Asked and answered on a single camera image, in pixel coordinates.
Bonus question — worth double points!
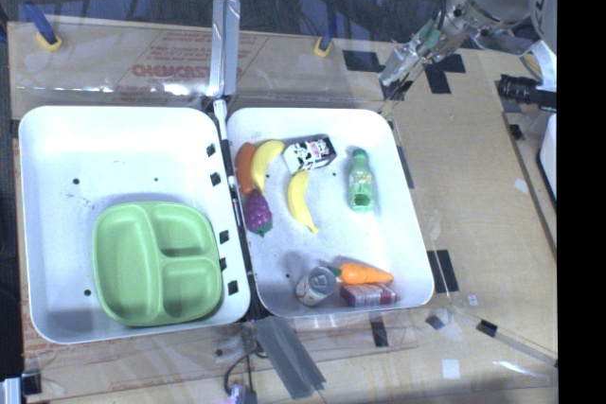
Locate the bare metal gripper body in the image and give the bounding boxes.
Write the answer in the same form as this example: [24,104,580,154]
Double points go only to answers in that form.
[418,0,516,64]

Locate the green plastic bottle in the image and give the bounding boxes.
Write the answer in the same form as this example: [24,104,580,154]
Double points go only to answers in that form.
[348,147,377,215]

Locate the black and white cow-print carton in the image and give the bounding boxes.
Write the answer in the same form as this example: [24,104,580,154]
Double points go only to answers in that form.
[282,133,339,173]

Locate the yellow banana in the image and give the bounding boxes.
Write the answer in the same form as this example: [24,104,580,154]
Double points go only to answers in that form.
[286,169,321,236]
[249,138,287,197]

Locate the white plastic tray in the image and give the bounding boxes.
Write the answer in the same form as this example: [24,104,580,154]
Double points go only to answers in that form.
[225,107,436,319]
[17,104,252,345]

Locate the orange sausage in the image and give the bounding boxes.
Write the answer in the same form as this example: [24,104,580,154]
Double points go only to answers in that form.
[235,142,258,197]

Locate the purple grapes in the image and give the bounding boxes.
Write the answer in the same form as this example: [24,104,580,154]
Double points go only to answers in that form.
[242,188,274,238]

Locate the orange carrot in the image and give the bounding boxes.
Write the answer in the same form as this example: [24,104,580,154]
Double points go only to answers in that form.
[327,261,396,287]

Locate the red packet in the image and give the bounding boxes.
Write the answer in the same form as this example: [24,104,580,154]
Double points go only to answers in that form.
[338,281,399,309]

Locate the small white can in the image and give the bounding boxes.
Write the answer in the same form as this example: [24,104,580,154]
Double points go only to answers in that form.
[294,265,339,308]

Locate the brown cardboard board, red print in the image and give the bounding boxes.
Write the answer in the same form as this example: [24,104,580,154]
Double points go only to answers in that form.
[6,20,420,401]

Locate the green divided plate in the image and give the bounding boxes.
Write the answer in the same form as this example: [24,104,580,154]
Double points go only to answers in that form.
[91,201,224,328]

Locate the black cylinder on white bracket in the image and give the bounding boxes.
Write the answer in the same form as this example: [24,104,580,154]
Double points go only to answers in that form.
[496,39,559,114]

